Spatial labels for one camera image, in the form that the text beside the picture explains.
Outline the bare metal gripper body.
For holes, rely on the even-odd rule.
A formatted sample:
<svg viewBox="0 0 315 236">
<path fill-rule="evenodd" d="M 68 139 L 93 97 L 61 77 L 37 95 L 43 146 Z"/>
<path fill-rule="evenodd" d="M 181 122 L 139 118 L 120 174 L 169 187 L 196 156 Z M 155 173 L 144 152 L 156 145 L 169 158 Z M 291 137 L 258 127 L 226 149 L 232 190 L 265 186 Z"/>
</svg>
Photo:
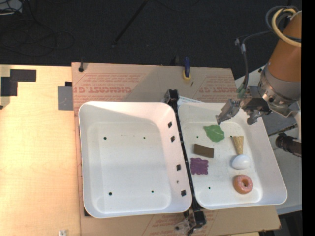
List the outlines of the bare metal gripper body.
<svg viewBox="0 0 315 236">
<path fill-rule="evenodd" d="M 240 86 L 239 106 L 251 117 L 272 112 L 286 118 L 295 116 L 295 101 L 278 94 L 270 86 Z"/>
</svg>

